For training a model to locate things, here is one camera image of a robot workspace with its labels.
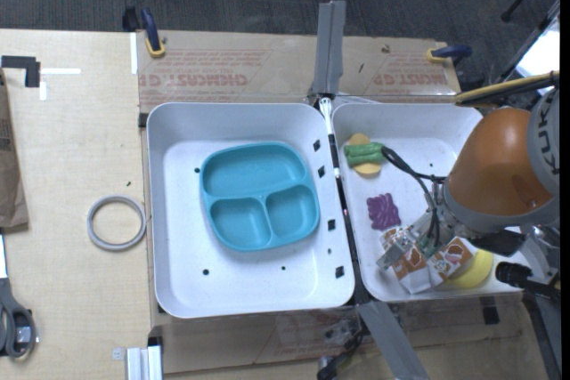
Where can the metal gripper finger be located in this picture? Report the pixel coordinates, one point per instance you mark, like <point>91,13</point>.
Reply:
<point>394,253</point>

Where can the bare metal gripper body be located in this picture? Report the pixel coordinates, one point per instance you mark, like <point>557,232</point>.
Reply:
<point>431,231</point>

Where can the brown cardboard board red print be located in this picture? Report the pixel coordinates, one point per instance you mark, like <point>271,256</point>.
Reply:
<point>214,71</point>

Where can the black cylinder on white bracket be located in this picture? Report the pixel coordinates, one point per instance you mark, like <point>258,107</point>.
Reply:
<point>512,273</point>

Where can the grey scissors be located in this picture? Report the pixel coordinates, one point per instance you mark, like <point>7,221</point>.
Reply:
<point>18,333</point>

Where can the yellow round biscuit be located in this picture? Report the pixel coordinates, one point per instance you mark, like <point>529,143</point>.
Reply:
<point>368,171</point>

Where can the purple toy grapes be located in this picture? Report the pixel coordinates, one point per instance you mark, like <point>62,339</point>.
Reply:
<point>383,211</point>

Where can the white plastic tray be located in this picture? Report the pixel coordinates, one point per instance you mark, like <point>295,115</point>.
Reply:
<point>178,236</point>
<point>409,124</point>

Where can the brown paper bag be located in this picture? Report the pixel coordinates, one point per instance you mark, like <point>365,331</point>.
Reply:
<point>9,173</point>

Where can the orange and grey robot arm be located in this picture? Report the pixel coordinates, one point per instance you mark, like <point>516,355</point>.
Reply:
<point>494,164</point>

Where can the orange and white carton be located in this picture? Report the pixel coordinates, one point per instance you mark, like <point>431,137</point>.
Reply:
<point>452,258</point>
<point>412,269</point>

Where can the green toy beans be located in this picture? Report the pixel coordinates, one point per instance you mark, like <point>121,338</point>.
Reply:
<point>363,153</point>

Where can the blue divided plate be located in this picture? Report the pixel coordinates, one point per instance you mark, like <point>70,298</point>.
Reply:
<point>249,178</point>

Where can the white tape roll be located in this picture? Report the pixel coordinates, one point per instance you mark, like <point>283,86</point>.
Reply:
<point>94,236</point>

